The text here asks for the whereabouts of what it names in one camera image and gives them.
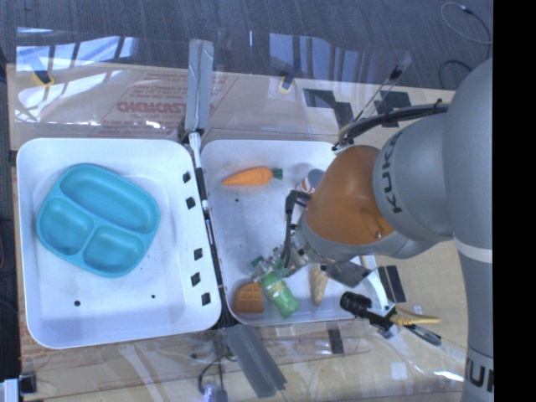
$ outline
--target plastic sheet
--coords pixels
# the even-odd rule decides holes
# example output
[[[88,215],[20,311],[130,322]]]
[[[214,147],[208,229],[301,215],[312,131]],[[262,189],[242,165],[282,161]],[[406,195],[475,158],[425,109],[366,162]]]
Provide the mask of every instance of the plastic sheet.
[[[233,44],[250,52],[250,66],[234,67],[225,59],[221,34],[204,145],[222,138],[334,142],[404,54],[252,33],[249,41]],[[268,54],[256,48],[259,39],[268,44]],[[19,42],[17,61],[8,65],[14,151],[36,137],[183,138],[187,42],[29,28],[20,29]],[[387,110],[448,101],[452,93],[394,86],[378,97],[377,105]],[[381,147],[397,129],[378,128],[358,141]],[[14,170],[13,182],[16,193]],[[18,215],[18,198],[13,200]],[[459,399],[466,307],[455,246],[437,245],[403,262],[377,257],[376,264],[388,285],[401,282],[404,299],[394,300],[397,304],[442,319],[423,325],[441,335],[441,345],[395,325],[382,334],[351,317],[255,326],[286,377],[285,389],[266,400]],[[23,373],[36,384],[24,400],[201,401],[198,387],[207,384],[225,388],[232,401],[257,400],[232,353],[222,356],[218,329],[61,350],[41,346],[26,323],[20,261],[18,271]]]

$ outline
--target black hole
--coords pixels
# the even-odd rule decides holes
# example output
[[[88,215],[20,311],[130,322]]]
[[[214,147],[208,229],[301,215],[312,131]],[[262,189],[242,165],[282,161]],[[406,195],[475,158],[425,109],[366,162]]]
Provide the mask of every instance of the black hole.
[[[199,273],[196,272],[193,276],[190,277],[190,280],[192,281],[192,286],[195,286],[201,281],[201,277]]]
[[[207,305],[210,303],[210,293],[207,292],[201,296],[201,303],[203,305]]]
[[[188,210],[190,210],[192,207],[195,207],[195,201],[192,197],[188,198],[186,200],[186,205],[188,206]]]

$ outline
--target blue plate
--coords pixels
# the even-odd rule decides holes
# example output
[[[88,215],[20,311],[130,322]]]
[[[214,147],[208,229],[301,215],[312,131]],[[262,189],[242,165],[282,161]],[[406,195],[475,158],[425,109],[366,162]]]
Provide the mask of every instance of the blue plate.
[[[104,277],[132,271],[160,223],[155,199],[136,184],[97,165],[70,167],[39,210],[39,240],[57,256]]]

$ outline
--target orange carrot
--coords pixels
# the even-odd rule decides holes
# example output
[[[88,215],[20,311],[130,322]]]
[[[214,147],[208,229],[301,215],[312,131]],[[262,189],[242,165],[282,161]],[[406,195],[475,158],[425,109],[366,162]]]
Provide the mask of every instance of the orange carrot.
[[[280,168],[253,167],[225,178],[222,184],[232,185],[261,185],[267,184],[272,178],[283,178],[283,170]]]

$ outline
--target gray floor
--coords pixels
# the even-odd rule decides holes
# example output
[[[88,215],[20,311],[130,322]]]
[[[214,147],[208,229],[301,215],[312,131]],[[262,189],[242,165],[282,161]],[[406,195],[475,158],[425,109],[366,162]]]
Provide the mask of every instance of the gray floor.
[[[221,53],[220,69],[271,75],[281,69],[266,57],[268,37],[274,33],[320,38],[341,49],[372,54],[408,51],[413,64],[400,84],[454,90],[467,75],[466,66],[474,68],[492,55],[486,28],[492,37],[493,0],[0,0],[0,25],[0,48],[9,62],[16,54],[17,27],[35,27],[181,43],[207,39]],[[247,52],[250,32],[258,56],[254,61]],[[157,54],[156,48],[147,52]],[[159,57],[160,64],[176,64],[176,55]],[[463,64],[447,63],[452,60]],[[353,80],[383,79],[384,73],[370,69]],[[13,266],[7,108],[6,86],[0,82],[4,270]],[[16,305],[14,274],[0,278],[0,365],[13,365],[17,338],[10,324],[13,312],[4,304]],[[16,369],[0,368],[0,380]]]

